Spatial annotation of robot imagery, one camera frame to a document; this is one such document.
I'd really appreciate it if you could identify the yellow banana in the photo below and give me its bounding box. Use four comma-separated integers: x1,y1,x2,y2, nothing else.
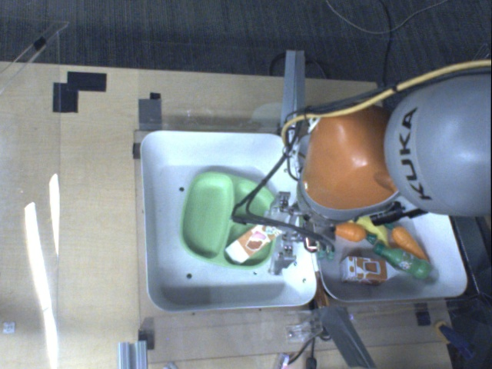
354,215,390,246

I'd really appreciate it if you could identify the orange and white carton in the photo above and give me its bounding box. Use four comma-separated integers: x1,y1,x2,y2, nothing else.
341,255,389,286
224,224,278,265

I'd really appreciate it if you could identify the white plastic tray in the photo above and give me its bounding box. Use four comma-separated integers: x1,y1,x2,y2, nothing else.
316,205,470,304
139,130,318,313

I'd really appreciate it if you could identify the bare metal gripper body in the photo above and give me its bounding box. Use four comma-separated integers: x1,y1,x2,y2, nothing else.
264,204,336,254

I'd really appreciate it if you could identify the green divided plate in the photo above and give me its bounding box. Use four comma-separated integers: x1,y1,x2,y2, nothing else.
180,171,278,271

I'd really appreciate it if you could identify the green plastic bottle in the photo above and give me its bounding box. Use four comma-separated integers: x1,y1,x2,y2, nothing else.
372,241,434,281

